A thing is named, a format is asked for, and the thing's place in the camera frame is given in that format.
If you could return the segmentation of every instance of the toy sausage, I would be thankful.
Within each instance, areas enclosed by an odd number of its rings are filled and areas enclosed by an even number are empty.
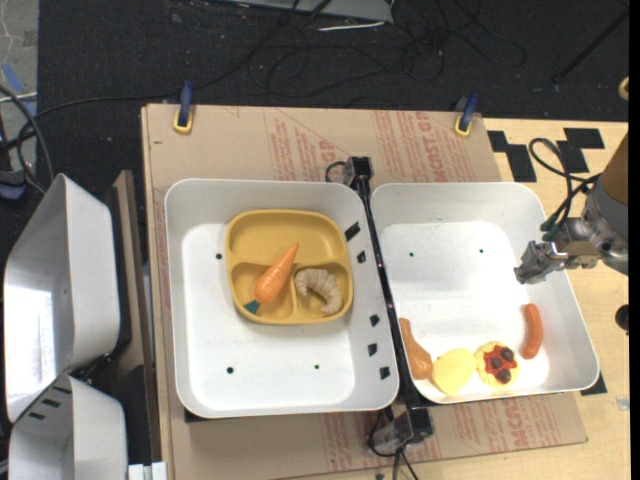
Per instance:
[[[542,345],[542,318],[538,306],[533,303],[526,304],[523,311],[527,321],[527,339],[522,347],[522,357],[533,359]]]

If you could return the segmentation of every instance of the divided yellow plate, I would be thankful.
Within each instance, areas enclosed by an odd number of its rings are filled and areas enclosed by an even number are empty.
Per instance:
[[[255,314],[245,309],[254,300],[258,278],[292,243],[300,244],[289,282],[270,303]],[[225,239],[227,276],[236,309],[263,324],[295,325],[330,322],[343,316],[353,302],[353,276],[344,233],[331,219],[302,210],[255,210],[237,215],[227,227]],[[342,308],[325,316],[325,304],[316,292],[300,296],[294,277],[307,268],[325,269],[335,275],[343,298]]]

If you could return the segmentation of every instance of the cardboard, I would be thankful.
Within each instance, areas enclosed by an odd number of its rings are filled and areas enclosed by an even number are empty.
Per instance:
[[[499,181],[505,169],[496,163],[484,120],[476,116],[471,135],[461,138],[453,133],[456,115],[446,112],[198,106],[191,133],[180,135],[171,127],[176,109],[174,105],[153,104],[142,110],[159,421],[169,478],[324,478],[330,473],[344,473],[340,478],[372,478],[369,470],[390,465],[389,460],[366,449],[373,414],[186,421],[174,382],[164,195],[173,183],[185,178],[323,181],[331,163],[352,155],[371,157],[374,185],[391,181]],[[618,280],[615,275],[609,279]],[[628,337],[626,341],[628,354]],[[624,353],[624,346],[618,345],[612,353],[621,350]],[[620,382],[619,386],[621,392],[626,387],[628,395],[628,384]],[[490,467],[477,469],[475,462],[454,461],[443,466],[449,468],[443,475],[462,478],[463,472],[467,476],[473,472],[477,478],[506,479],[517,471],[521,478],[537,479],[544,461],[535,450],[546,449],[544,457],[550,458],[551,470],[560,467],[567,472],[574,466],[565,463],[566,452],[555,450],[562,448],[559,445],[593,440],[587,440],[579,406],[592,408],[596,403],[604,402],[583,402],[579,396],[561,393],[437,406],[430,409],[435,435],[409,448],[407,458],[414,468],[422,466],[420,470],[427,471],[428,478],[434,471],[428,464],[445,459],[475,457],[477,461],[496,453],[529,450],[530,468],[523,466],[527,459],[516,454],[513,456],[520,458],[512,459],[511,467],[501,461],[500,472]],[[616,429],[608,436],[610,440],[622,446],[628,443],[620,429],[628,421],[628,411],[626,416],[608,414],[603,420],[602,425],[613,424]],[[598,443],[611,451],[604,436]],[[590,462],[602,454],[586,448],[590,444],[581,446],[585,448],[581,448],[580,457],[585,460],[575,466],[576,471],[584,474],[581,478],[587,472],[598,474],[601,469]],[[629,469],[624,448],[622,466],[616,467],[623,474]],[[602,469],[612,470],[611,465]]]

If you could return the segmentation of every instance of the toy carrot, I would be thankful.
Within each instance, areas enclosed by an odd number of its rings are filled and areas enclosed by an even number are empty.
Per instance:
[[[269,304],[277,297],[289,279],[298,247],[297,243],[291,244],[284,254],[260,276],[253,289],[255,300],[244,305],[247,311],[255,315],[260,304]]]

